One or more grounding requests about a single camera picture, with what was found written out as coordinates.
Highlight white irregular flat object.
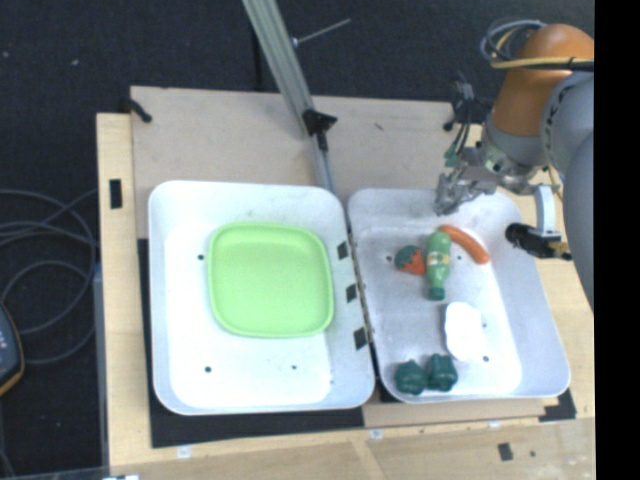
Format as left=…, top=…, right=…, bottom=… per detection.
left=442, top=300, right=488, bottom=363

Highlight black cylinder on white bracket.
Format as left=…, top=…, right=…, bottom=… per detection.
left=504, top=183, right=574, bottom=262

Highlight brown cardboard board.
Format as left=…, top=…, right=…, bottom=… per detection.
left=128, top=85, right=550, bottom=428

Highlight orange toy sausage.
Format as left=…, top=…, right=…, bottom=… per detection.
left=437, top=223, right=492, bottom=266

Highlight green plate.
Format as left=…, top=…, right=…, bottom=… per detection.
left=206, top=220, right=336, bottom=340

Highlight green toy bottle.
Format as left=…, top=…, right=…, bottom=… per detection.
left=425, top=230, right=453, bottom=302

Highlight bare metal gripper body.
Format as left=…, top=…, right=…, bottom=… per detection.
left=451, top=143, right=540, bottom=197

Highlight white plastic tray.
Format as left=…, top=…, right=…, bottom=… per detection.
left=147, top=179, right=377, bottom=416
left=346, top=187, right=572, bottom=405

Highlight red toy strawberry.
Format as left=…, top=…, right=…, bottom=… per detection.
left=393, top=244, right=427, bottom=276

